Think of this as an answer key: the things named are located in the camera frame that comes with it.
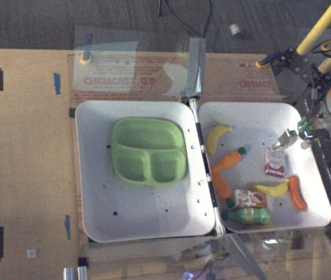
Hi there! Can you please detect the white and maroon carton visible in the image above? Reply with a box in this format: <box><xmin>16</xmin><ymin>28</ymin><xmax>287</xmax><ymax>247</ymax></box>
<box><xmin>264</xmin><ymin>147</ymin><xmax>289</xmax><ymax>179</ymax></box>

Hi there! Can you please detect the white plastic tray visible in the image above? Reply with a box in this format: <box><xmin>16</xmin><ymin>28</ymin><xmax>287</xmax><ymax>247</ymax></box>
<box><xmin>197</xmin><ymin>101</ymin><xmax>331</xmax><ymax>234</ymax></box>
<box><xmin>74</xmin><ymin>100</ymin><xmax>217</xmax><ymax>243</ymax></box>

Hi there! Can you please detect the yellow banana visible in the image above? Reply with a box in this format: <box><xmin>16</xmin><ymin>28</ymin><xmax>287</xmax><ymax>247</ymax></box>
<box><xmin>204</xmin><ymin>124</ymin><xmax>234</xmax><ymax>158</ymax></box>
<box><xmin>252</xmin><ymin>178</ymin><xmax>291</xmax><ymax>199</ymax></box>

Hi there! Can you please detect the orange sausage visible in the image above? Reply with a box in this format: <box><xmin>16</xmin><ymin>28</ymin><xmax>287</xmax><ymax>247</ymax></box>
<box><xmin>288</xmin><ymin>175</ymin><xmax>308</xmax><ymax>211</ymax></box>

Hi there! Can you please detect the orange carrot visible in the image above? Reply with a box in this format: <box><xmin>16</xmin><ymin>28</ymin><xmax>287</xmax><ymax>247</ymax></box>
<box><xmin>210</xmin><ymin>164</ymin><xmax>235</xmax><ymax>208</ymax></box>
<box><xmin>211</xmin><ymin>146</ymin><xmax>248</xmax><ymax>173</ymax></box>

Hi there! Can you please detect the brown and white carton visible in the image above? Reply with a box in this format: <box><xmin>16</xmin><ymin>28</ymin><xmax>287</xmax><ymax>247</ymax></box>
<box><xmin>233</xmin><ymin>188</ymin><xmax>269</xmax><ymax>210</ymax></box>

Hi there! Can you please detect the brown cardboard board, red print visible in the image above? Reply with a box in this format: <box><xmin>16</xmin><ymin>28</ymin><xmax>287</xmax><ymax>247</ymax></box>
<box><xmin>67</xmin><ymin>52</ymin><xmax>331</xmax><ymax>280</ymax></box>

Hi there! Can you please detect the green bottle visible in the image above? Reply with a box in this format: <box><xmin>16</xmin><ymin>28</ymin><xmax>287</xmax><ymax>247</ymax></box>
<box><xmin>221</xmin><ymin>207</ymin><xmax>271</xmax><ymax>226</ymax></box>

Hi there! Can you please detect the small white and green can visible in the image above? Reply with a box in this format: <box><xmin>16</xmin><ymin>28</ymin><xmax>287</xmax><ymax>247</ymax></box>
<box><xmin>229</xmin><ymin>23</ymin><xmax>243</xmax><ymax>37</ymax></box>

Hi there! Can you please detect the green divided plate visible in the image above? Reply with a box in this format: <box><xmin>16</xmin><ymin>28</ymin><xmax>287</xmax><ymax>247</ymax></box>
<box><xmin>110</xmin><ymin>117</ymin><xmax>189</xmax><ymax>186</ymax></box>

